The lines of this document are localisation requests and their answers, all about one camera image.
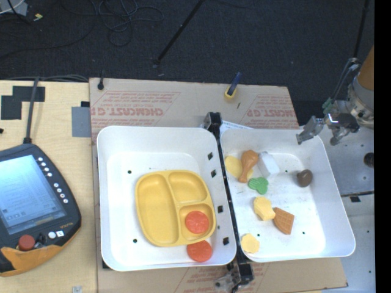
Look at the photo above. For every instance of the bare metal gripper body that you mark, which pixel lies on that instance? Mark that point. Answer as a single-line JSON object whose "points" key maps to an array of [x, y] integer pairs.
{"points": [[345, 121]]}

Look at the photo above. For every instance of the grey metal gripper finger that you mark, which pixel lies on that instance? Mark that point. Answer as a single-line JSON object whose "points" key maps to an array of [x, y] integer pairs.
{"points": [[338, 136], [310, 130]]}

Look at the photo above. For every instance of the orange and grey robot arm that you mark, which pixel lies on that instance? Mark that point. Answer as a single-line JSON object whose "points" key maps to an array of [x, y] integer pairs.
{"points": [[366, 72]]}

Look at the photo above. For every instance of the brown toy mushroom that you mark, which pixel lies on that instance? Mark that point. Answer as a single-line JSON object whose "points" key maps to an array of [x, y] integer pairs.
{"points": [[305, 178]]}

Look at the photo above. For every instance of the orange toy chicken drumstick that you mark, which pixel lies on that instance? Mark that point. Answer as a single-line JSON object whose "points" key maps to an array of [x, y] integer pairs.
{"points": [[247, 163]]}

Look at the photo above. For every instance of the green toy broccoli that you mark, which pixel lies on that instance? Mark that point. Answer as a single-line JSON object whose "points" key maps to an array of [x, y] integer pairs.
{"points": [[258, 185]]}

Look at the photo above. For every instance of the white plastic tray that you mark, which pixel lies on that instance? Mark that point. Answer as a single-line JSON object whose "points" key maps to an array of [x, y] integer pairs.
{"points": [[122, 194], [305, 212]]}

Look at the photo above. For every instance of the yellow toy potato chip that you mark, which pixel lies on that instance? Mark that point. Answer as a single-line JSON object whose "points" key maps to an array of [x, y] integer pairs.
{"points": [[232, 166]]}

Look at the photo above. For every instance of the yellow toy cheese chunk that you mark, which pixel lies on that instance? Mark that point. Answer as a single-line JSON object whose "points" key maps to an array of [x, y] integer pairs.
{"points": [[264, 208]]}

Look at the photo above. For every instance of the brown toy waffle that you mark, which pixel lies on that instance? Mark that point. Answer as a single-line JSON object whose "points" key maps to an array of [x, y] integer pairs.
{"points": [[284, 221]]}

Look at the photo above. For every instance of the thin black rod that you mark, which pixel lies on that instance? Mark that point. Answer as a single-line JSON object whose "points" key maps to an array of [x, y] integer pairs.
{"points": [[227, 191]]}

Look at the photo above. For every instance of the brown cardboard board red print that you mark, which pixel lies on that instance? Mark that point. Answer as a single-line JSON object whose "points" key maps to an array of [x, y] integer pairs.
{"points": [[189, 105]]}

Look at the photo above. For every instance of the yellow toy pasta piece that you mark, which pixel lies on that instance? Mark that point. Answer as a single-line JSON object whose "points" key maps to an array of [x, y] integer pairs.
{"points": [[250, 243]]}

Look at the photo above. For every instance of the orange toy orange slice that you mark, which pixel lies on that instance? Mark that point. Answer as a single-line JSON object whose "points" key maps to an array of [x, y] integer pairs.
{"points": [[197, 222], [199, 251]]}

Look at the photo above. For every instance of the yellow divided plate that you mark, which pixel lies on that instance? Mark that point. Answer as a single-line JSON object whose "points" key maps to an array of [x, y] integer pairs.
{"points": [[155, 206]]}

